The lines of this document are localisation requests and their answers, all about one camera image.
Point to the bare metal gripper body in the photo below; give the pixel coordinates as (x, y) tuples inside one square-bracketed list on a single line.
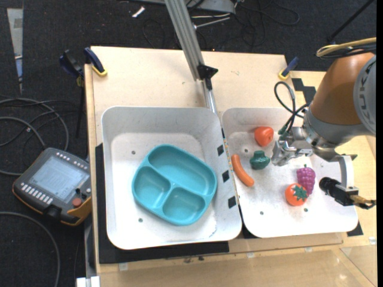
[(302, 137)]

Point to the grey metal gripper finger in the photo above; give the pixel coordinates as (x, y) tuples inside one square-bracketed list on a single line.
[(279, 154), (300, 152)]

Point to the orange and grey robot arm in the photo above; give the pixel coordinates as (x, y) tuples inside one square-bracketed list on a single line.
[(338, 91)]

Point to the green broccoli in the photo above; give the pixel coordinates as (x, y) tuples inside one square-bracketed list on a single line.
[(259, 161)]

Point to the orange red pepper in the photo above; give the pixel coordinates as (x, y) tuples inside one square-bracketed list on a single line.
[(263, 135)]

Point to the purple grapes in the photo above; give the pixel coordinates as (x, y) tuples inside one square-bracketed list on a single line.
[(306, 178)]

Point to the orange sausage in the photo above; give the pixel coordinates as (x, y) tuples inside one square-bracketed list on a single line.
[(241, 172)]

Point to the orange tomato with green top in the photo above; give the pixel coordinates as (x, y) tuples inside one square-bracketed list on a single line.
[(294, 195)]

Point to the white plastic tray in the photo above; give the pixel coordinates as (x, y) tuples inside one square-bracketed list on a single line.
[(125, 166), (266, 208)]

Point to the blue divided plate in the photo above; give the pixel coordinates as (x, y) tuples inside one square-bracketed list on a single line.
[(179, 166)]

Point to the pale wood board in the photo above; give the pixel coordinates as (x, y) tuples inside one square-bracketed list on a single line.
[(149, 79)]

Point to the black cylinder on white bracket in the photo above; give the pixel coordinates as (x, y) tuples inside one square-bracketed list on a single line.
[(338, 191)]

